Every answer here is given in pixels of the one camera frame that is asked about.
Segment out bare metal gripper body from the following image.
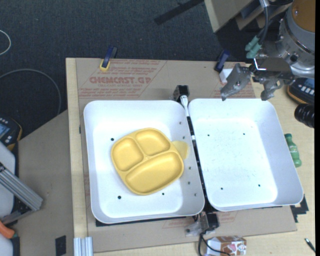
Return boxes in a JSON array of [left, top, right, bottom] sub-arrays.
[[252, 21, 316, 84]]

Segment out green bottle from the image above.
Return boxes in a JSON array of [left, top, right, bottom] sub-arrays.
[[284, 133, 303, 168]]

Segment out thin black and white rod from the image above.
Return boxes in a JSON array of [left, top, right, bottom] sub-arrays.
[[180, 95, 209, 216]]

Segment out white plastic tray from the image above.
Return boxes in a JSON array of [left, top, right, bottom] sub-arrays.
[[187, 97, 305, 213], [83, 99, 206, 224]]

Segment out brown cardboard board red print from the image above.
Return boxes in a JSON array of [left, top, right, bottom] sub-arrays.
[[74, 57, 298, 253]]

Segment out yellow divided plate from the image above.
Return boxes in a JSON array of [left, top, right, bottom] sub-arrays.
[[110, 127, 185, 196]]

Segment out black pen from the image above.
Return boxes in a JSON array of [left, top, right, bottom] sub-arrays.
[[304, 237, 316, 253]]

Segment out brown and white carton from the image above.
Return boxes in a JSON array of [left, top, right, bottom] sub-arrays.
[[206, 235, 248, 256]]

